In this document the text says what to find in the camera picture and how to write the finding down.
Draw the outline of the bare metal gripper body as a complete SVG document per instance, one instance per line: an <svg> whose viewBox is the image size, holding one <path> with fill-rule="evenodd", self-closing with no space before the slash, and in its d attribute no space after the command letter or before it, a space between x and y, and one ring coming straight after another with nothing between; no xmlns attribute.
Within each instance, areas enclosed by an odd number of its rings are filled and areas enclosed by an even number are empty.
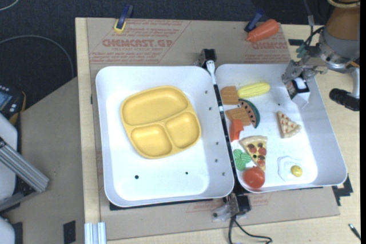
<svg viewBox="0 0 366 244"><path fill-rule="evenodd" d="M348 72L349 64L360 56L359 47L329 46L299 47L296 50L299 65L314 71L326 69L339 73Z"/></svg>

